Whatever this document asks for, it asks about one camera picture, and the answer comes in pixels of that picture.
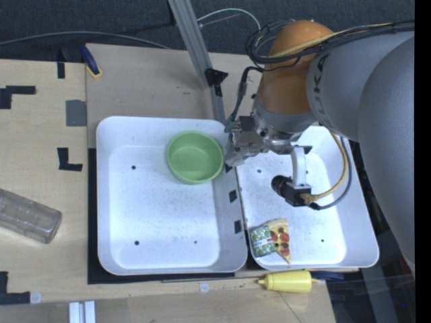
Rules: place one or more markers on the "clear plastic bottle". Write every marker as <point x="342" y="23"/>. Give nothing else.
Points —
<point x="27" y="215"/>

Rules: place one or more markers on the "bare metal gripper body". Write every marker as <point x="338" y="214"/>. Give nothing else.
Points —
<point x="250" y="140"/>

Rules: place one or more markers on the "pale wood board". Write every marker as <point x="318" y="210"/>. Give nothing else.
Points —
<point x="144" y="89"/>

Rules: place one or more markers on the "green dotted packet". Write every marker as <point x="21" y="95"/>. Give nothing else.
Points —
<point x="261" y="242"/>

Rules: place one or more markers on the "black cylinder on white bracket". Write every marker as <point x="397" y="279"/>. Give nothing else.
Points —
<point x="293" y="190"/>

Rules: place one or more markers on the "green bowl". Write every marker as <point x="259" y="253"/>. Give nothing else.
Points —
<point x="195" y="158"/>

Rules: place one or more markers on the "white plastic tray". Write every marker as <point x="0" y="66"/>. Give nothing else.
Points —
<point x="161" y="214"/>
<point x="316" y="227"/>

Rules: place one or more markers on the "toy pizza slice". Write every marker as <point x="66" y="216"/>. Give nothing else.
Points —
<point x="282" y="239"/>

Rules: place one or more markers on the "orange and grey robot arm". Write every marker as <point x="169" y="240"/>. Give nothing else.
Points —
<point x="370" y="89"/>

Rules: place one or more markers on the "yellow squeeze bottle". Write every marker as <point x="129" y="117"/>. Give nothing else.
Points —
<point x="289" y="281"/>

